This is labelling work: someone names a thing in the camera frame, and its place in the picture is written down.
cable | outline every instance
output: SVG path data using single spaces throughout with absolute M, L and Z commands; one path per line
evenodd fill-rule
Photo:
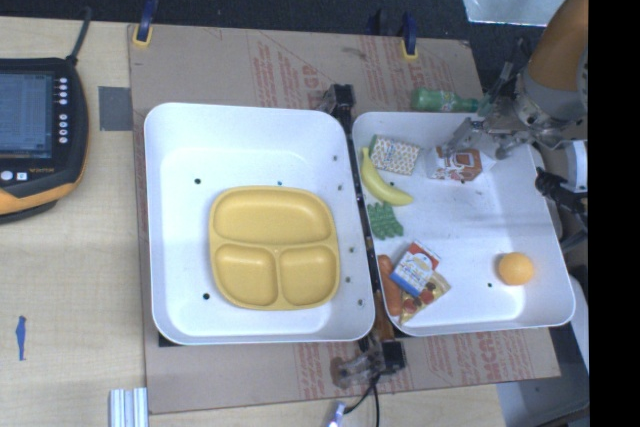
M 378 427 L 380 425 L 380 400 L 378 398 L 378 387 L 377 387 L 379 380 L 380 380 L 380 373 L 376 374 L 375 377 L 371 378 L 371 381 L 369 381 L 369 387 L 367 388 L 367 391 L 364 392 L 364 395 L 362 395 L 362 397 L 360 397 L 360 400 L 358 400 L 358 402 L 356 402 L 353 406 L 349 406 L 345 408 L 344 414 L 348 415 L 349 413 L 354 411 L 360 404 L 364 402 L 364 399 L 366 399 L 369 396 L 369 394 L 373 391 L 373 396 L 376 402 L 376 427 Z
M 89 30 L 89 24 L 91 23 L 91 17 L 93 16 L 93 10 L 90 7 L 82 8 L 84 11 L 84 22 L 82 23 L 82 27 L 80 28 L 80 34 L 78 34 L 78 39 L 76 40 L 76 44 L 73 47 L 71 53 L 67 56 L 67 60 L 71 61 L 71 63 L 75 66 L 78 62 L 78 53 L 80 53 L 80 47 L 82 47 L 82 43 L 84 42 L 84 38 L 87 35 L 87 31 Z

banana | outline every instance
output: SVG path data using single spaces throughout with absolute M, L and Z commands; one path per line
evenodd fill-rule
M 367 190 L 380 201 L 387 202 L 393 206 L 408 205 L 413 201 L 413 197 L 400 189 L 385 182 L 378 170 L 369 158 L 369 148 L 362 148 L 362 166 L 360 169 L 362 181 Z

sausage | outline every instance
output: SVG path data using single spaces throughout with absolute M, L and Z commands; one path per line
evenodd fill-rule
M 397 316 L 402 313 L 401 289 L 398 284 L 389 276 L 393 272 L 393 262 L 387 255 L 378 256 L 378 267 L 380 268 L 380 277 L 382 279 L 382 289 L 384 298 L 387 303 L 387 311 L 391 316 Z

yellow plate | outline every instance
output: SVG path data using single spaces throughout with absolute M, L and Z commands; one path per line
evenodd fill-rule
M 237 306 L 312 308 L 338 289 L 333 216 L 324 201 L 303 189 L 226 190 L 211 207 L 209 251 L 218 289 Z

white tray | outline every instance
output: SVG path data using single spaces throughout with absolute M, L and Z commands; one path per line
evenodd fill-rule
M 395 262 L 413 240 L 419 240 L 442 258 L 438 271 L 452 285 L 406 324 L 392 320 L 412 336 L 565 324 L 573 315 L 575 298 L 546 199 L 534 185 L 532 148 L 518 147 L 512 156 L 464 184 L 426 178 L 425 150 L 446 143 L 468 116 L 369 112 L 354 122 L 359 164 L 360 148 L 368 146 L 375 134 L 423 148 L 411 176 L 381 172 L 415 200 L 394 207 L 404 234 L 374 239 L 376 254 L 388 254 Z M 367 203 L 378 201 L 364 186 L 363 193 Z M 535 261 L 535 276 L 525 286 L 507 286 L 498 277 L 498 257 L 510 251 Z
M 152 313 L 184 345 L 350 341 L 375 307 L 344 131 L 318 111 L 168 103 L 145 120 Z M 218 292 L 207 221 L 218 194 L 243 185 L 308 190 L 331 210 L 340 252 L 336 295 L 319 307 L 260 311 Z

